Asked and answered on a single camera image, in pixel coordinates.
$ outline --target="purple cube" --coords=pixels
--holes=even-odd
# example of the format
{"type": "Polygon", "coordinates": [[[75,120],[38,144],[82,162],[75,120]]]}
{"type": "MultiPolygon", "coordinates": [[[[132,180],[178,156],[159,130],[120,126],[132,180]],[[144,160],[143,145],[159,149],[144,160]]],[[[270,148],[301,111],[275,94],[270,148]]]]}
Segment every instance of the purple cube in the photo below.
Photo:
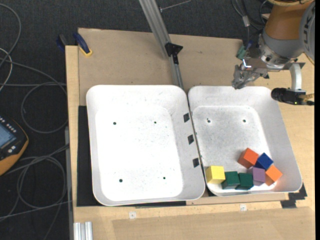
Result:
{"type": "Polygon", "coordinates": [[[273,163],[274,161],[266,153],[263,153],[258,157],[254,166],[267,170],[273,163]]]}
{"type": "Polygon", "coordinates": [[[266,182],[266,170],[258,167],[252,168],[253,184],[260,186],[266,182]]]}

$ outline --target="blue cube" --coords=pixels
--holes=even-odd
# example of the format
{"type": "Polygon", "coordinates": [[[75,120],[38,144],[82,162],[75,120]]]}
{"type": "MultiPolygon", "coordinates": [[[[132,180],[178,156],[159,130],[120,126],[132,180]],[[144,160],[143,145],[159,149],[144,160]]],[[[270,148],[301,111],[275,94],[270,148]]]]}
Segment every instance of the blue cube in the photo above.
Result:
{"type": "Polygon", "coordinates": [[[266,153],[263,153],[256,160],[254,167],[267,170],[273,163],[274,161],[266,153]]]}

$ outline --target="red-orange cube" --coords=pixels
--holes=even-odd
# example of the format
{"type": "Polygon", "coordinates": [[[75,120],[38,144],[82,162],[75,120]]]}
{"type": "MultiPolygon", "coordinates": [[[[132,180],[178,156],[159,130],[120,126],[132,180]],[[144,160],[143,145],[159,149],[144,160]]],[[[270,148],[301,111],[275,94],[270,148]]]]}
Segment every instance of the red-orange cube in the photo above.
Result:
{"type": "Polygon", "coordinates": [[[258,157],[258,153],[247,147],[244,151],[242,151],[238,159],[238,163],[249,169],[256,164],[258,157]]]}
{"type": "Polygon", "coordinates": [[[265,171],[265,184],[270,186],[271,184],[275,183],[283,173],[275,167],[275,165],[271,165],[268,170],[265,171]]]}

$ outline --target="wooden table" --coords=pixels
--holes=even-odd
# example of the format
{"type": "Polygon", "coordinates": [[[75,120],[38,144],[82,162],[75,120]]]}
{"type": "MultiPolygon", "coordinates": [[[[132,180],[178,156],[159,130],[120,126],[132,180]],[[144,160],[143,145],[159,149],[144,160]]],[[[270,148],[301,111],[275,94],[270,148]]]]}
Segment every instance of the wooden table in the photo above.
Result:
{"type": "MultiPolygon", "coordinates": [[[[315,239],[314,106],[279,103],[307,196],[296,208],[283,208],[287,193],[217,197],[204,194],[185,206],[77,206],[78,106],[87,90],[98,84],[171,85],[171,68],[152,33],[80,28],[93,53],[85,57],[77,46],[66,47],[70,160],[74,222],[90,221],[94,240],[127,239],[315,239]],[[130,219],[129,213],[136,218],[130,219]]],[[[241,40],[170,35],[183,46],[179,66],[185,91],[193,86],[230,86],[241,40]]],[[[302,88],[314,93],[314,65],[302,54],[302,88]]],[[[290,87],[288,71],[270,73],[251,85],[290,87]]]]}

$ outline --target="robotic arm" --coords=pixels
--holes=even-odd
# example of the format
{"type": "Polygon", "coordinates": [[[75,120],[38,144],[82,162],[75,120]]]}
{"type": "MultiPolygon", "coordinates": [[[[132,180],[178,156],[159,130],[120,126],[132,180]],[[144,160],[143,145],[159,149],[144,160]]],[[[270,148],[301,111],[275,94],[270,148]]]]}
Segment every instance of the robotic arm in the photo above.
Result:
{"type": "Polygon", "coordinates": [[[314,105],[301,89],[301,68],[296,63],[303,52],[315,61],[315,0],[268,0],[272,11],[258,46],[248,47],[242,63],[235,66],[232,86],[241,89],[259,77],[269,78],[268,72],[290,70],[291,88],[275,88],[273,99],[292,105],[314,105]]]}

